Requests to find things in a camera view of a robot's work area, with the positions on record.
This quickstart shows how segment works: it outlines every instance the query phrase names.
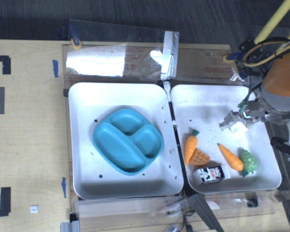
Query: yellow pole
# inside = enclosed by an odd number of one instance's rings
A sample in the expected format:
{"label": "yellow pole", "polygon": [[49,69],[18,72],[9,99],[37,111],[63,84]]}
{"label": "yellow pole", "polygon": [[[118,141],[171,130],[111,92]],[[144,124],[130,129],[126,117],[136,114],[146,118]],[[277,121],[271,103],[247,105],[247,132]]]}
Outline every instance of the yellow pole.
{"label": "yellow pole", "polygon": [[261,32],[255,38],[254,43],[258,44],[261,41],[264,41],[267,36],[274,30],[277,24],[281,21],[281,19],[286,15],[286,13],[290,9],[290,0],[284,0],[280,7],[276,10],[271,19],[267,22],[267,24],[263,27]]}

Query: wooden table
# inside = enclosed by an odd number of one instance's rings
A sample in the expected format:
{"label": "wooden table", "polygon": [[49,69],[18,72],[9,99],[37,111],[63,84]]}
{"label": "wooden table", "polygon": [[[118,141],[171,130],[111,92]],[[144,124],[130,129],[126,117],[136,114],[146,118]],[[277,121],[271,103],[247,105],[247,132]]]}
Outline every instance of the wooden table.
{"label": "wooden table", "polygon": [[[11,75],[2,74],[5,111],[0,114],[0,188],[11,187],[11,212],[0,217],[0,232],[60,231],[71,210],[63,53],[61,41],[0,40],[0,55],[11,58]],[[54,77],[53,60],[58,61]],[[67,197],[61,181],[66,178]],[[30,206],[38,205],[38,213]],[[225,231],[289,232],[282,203],[275,213],[219,219]],[[207,231],[202,221],[195,231]],[[166,225],[121,231],[164,231]]]}

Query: blue divided tray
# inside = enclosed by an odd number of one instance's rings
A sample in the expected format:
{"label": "blue divided tray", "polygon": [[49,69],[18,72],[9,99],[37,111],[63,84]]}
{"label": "blue divided tray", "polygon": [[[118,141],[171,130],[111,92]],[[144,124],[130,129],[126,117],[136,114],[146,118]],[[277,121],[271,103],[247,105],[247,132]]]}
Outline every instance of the blue divided tray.
{"label": "blue divided tray", "polygon": [[163,148],[159,131],[132,109],[120,109],[94,130],[95,148],[115,169],[134,175],[147,168]]}

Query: green vegetable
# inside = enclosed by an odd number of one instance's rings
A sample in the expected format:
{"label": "green vegetable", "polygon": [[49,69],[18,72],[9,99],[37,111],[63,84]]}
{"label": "green vegetable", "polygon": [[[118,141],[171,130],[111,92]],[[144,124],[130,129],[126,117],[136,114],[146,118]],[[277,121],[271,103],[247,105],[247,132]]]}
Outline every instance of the green vegetable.
{"label": "green vegetable", "polygon": [[256,159],[253,157],[252,154],[250,154],[245,149],[241,150],[239,159],[243,162],[243,165],[244,165],[243,170],[242,170],[243,177],[249,174],[249,172],[253,173],[258,167]]}

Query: carrot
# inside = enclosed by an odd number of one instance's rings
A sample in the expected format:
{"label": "carrot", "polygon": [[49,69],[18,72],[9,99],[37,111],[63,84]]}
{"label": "carrot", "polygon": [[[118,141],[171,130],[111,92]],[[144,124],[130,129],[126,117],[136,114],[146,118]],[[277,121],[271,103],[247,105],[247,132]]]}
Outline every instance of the carrot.
{"label": "carrot", "polygon": [[184,160],[185,160],[185,165],[187,165],[195,151],[195,148],[197,147],[198,144],[198,139],[196,136],[199,134],[197,130],[193,130],[192,135],[190,135],[185,144],[184,148]]}
{"label": "carrot", "polygon": [[225,146],[218,144],[219,149],[221,150],[223,156],[228,161],[228,164],[231,168],[237,171],[242,171],[244,168],[243,162]]}

